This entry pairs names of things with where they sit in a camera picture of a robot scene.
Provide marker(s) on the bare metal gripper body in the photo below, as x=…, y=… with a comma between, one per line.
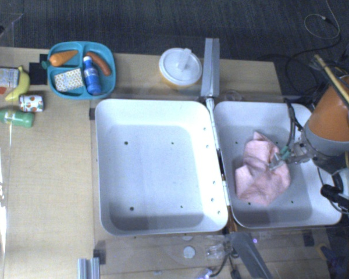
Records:
x=301, y=153

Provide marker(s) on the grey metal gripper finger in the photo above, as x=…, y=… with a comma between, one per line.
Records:
x=274, y=166
x=276, y=157

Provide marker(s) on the pink cloth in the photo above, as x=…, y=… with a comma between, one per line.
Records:
x=257, y=176

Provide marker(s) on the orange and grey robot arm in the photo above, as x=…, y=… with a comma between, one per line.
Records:
x=331, y=118

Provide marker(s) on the white plastic tray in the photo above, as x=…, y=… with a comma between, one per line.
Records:
x=157, y=167
x=299, y=190

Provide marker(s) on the yellow cup with white lid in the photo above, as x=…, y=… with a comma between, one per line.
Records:
x=180, y=65

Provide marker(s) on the blue divided plate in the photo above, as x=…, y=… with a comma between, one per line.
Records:
x=104, y=83

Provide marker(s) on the brown sausage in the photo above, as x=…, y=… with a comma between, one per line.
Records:
x=100, y=63

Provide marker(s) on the blue bottle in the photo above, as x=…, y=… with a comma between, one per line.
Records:
x=91, y=77

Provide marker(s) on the yellow and white packet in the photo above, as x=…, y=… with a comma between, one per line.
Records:
x=69, y=80

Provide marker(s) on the orange carrot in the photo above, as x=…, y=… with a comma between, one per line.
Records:
x=62, y=57

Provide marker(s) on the white can with orange print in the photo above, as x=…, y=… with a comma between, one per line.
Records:
x=31, y=103

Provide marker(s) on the green bottle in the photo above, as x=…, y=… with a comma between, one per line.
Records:
x=17, y=118

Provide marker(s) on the yellow banana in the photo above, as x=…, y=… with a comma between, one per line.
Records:
x=22, y=84

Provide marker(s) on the white and red carton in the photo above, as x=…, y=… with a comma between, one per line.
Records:
x=3, y=77

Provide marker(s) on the black cylinder on white bracket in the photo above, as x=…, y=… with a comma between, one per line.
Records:
x=346, y=182

